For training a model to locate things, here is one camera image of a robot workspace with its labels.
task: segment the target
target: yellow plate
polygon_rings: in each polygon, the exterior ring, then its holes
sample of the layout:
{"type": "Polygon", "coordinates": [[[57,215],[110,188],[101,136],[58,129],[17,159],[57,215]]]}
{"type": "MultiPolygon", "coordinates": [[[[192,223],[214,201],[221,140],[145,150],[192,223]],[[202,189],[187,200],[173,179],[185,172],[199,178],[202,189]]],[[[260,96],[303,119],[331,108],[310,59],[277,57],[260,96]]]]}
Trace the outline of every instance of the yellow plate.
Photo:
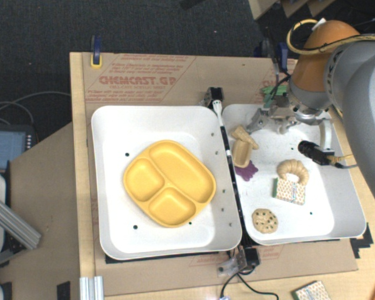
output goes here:
{"type": "Polygon", "coordinates": [[[162,140],[146,148],[126,168],[124,186],[154,221],[169,227],[194,218],[214,197],[216,182],[184,146],[162,140]]]}

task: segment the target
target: white tray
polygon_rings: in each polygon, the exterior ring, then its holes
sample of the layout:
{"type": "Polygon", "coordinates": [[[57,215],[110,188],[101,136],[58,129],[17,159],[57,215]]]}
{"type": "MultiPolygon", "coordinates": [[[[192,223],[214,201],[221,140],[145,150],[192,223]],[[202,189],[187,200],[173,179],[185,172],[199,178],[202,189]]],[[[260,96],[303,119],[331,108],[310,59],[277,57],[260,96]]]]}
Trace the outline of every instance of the white tray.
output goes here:
{"type": "MultiPolygon", "coordinates": [[[[242,124],[247,126],[260,106],[233,104],[223,111],[223,119],[233,147],[235,139],[230,133],[242,124]]],[[[323,114],[320,118],[330,118],[323,114]]],[[[360,236],[366,228],[351,175],[347,169],[320,166],[298,151],[298,144],[307,140],[319,144],[320,131],[317,126],[300,124],[291,127],[286,134],[278,134],[278,125],[270,121],[267,126],[251,134],[259,144],[253,150],[251,161],[259,171],[245,181],[236,176],[242,212],[247,233],[259,244],[272,245],[326,239],[341,239],[360,236]],[[309,171],[306,186],[306,201],[300,206],[272,197],[276,168],[286,159],[303,162],[309,171]],[[270,209],[279,219],[279,227],[272,234],[262,234],[254,228],[252,213],[257,208],[270,209]]],[[[332,148],[342,156],[341,147],[332,127],[332,148]]]]}
{"type": "Polygon", "coordinates": [[[216,115],[200,106],[104,106],[94,112],[99,235],[118,260],[206,253],[235,248],[242,230],[216,115]],[[212,201],[182,227],[163,227],[133,202],[123,186],[129,163],[156,141],[177,141],[214,175],[212,201]]]}

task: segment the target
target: black floor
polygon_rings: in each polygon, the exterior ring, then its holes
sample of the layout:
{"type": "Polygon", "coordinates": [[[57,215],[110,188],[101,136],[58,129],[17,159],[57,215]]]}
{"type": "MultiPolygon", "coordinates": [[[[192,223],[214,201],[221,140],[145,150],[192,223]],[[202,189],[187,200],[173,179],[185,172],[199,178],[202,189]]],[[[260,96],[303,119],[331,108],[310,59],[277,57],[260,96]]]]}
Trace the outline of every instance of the black floor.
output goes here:
{"type": "MultiPolygon", "coordinates": [[[[337,0],[321,17],[375,33],[375,21],[361,24],[375,18],[375,0],[337,0]]],[[[276,4],[255,21],[248,0],[0,0],[0,101],[69,93],[69,53],[89,51],[93,34],[102,37],[104,52],[251,57],[268,30],[284,41],[306,18],[306,6],[288,19],[276,4]]],[[[20,104],[33,115],[40,139],[71,121],[68,96],[20,104]]],[[[30,123],[16,106],[0,111],[0,119],[30,123]]]]}

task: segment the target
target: wooden table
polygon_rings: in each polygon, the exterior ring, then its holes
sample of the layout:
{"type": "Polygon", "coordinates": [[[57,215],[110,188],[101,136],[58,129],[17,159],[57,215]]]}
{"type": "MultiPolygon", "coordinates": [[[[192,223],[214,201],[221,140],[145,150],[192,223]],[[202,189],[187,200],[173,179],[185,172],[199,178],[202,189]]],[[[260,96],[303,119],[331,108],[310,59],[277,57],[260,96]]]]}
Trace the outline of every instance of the wooden table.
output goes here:
{"type": "MultiPolygon", "coordinates": [[[[210,64],[214,61],[218,65],[215,57],[207,59],[210,64]]],[[[236,63],[241,63],[242,59],[227,58],[222,63],[230,62],[234,67],[236,63]]],[[[79,262],[80,276],[96,276],[94,260],[93,224],[91,213],[91,188],[89,184],[89,163],[88,149],[86,146],[87,126],[86,126],[86,103],[84,92],[83,54],[73,52],[70,54],[71,63],[71,92],[72,92],[72,122],[74,131],[74,154],[75,154],[75,177],[76,177],[76,197],[77,197],[77,226],[79,239],[79,262]]],[[[244,63],[256,67],[256,60],[250,59],[244,63]]],[[[344,129],[336,123],[335,127],[339,133],[341,146],[344,152],[349,151],[344,129]]],[[[343,272],[338,274],[323,274],[311,277],[292,277],[269,281],[252,282],[251,286],[260,291],[272,291],[279,295],[280,299],[292,299],[291,291],[301,286],[305,286],[312,281],[321,280],[327,287],[327,291],[332,299],[358,299],[372,300],[375,294],[375,200],[368,189],[358,169],[352,169],[352,178],[360,198],[362,208],[369,223],[374,244],[370,248],[361,249],[361,258],[357,260],[358,271],[343,272]]],[[[168,291],[149,292],[144,294],[128,294],[123,296],[111,296],[106,299],[218,299],[221,285],[194,287],[188,289],[176,289],[168,291]]],[[[226,294],[234,300],[237,299],[272,299],[268,296],[253,295],[253,293],[242,283],[228,285],[226,294]]]]}

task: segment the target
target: patterned block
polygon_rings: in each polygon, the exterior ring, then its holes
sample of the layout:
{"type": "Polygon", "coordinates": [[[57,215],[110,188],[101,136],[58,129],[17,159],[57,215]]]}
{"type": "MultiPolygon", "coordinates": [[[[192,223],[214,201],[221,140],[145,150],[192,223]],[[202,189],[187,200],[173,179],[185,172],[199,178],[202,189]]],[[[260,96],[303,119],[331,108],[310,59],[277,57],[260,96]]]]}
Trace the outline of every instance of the patterned block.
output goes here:
{"type": "Polygon", "coordinates": [[[294,291],[296,300],[331,300],[322,281],[313,282],[294,291]]]}
{"type": "Polygon", "coordinates": [[[306,198],[306,187],[279,177],[275,179],[273,197],[289,203],[303,205],[306,198]]]}

